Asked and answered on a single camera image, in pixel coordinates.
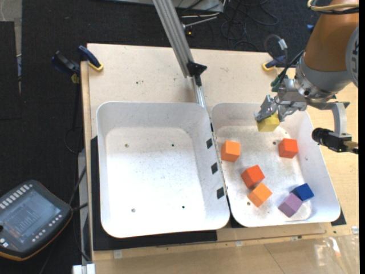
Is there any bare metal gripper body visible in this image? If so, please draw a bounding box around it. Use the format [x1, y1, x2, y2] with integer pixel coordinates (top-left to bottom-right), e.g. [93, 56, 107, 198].
[274, 78, 338, 117]

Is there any yellow cube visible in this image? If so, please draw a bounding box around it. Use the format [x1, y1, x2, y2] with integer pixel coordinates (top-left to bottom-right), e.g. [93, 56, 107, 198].
[256, 112, 281, 133]

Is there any red-orange cube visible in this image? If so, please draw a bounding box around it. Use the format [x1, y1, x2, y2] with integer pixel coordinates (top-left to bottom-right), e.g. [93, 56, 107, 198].
[278, 138, 299, 159]
[240, 164, 266, 190]

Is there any white plastic tray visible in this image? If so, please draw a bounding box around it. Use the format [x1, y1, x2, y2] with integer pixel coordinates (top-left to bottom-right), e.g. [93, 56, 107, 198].
[210, 102, 342, 228]
[96, 100, 231, 239]

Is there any orange cube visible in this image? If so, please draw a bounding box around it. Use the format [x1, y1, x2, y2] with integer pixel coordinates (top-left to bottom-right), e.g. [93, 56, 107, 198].
[247, 182, 273, 208]
[220, 140, 241, 163]

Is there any blue cube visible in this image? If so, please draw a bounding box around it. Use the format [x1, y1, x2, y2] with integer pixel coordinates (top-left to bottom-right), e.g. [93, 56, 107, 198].
[290, 183, 315, 202]

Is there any purple cube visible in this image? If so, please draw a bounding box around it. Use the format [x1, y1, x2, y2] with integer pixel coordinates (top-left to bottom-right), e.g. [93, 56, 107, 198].
[277, 192, 303, 219]

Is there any pale wood board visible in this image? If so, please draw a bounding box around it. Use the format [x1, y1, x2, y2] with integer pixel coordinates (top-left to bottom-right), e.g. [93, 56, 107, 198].
[86, 43, 329, 252]

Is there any black cylinder on white bracket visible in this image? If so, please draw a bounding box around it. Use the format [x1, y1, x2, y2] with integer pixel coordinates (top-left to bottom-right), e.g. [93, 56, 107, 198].
[311, 101, 359, 155]

